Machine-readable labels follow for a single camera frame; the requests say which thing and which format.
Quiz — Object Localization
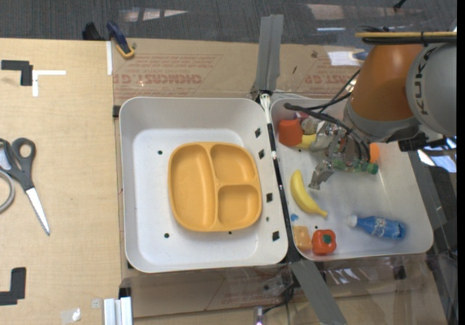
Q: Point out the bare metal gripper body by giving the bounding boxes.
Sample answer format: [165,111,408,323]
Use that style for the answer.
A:
[324,121,367,169]

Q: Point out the beige round toy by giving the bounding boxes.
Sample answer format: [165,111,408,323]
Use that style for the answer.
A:
[301,116,320,136]

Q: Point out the yellow banana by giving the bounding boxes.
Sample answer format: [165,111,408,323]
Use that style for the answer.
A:
[289,169,329,218]

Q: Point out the green grapes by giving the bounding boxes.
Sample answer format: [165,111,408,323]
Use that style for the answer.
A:
[332,157,380,176]

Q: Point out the red cup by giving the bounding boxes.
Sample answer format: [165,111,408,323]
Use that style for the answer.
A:
[278,119,304,147]

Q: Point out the white plastic tray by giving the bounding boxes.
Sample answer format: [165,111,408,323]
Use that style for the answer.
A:
[269,97,435,262]
[118,96,290,274]

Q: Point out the yellow cheese block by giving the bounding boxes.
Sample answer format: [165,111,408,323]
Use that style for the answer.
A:
[291,225,314,253]

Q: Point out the orange bell pepper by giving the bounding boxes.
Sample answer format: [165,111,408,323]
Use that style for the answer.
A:
[311,229,338,257]

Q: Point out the blue plastic bottle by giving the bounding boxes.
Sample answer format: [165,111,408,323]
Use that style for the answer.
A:
[346,214,407,242]

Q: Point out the yellow divided plate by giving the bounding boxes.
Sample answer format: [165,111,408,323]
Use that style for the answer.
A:
[167,141,264,233]

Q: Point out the brown cardboard board red print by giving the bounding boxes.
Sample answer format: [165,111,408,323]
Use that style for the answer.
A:
[110,38,439,319]

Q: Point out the black cylinder on white bracket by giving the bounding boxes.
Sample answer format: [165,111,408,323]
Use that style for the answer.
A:
[397,131,429,153]

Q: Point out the grey handled scissors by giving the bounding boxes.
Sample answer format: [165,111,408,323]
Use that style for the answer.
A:
[0,137,52,237]

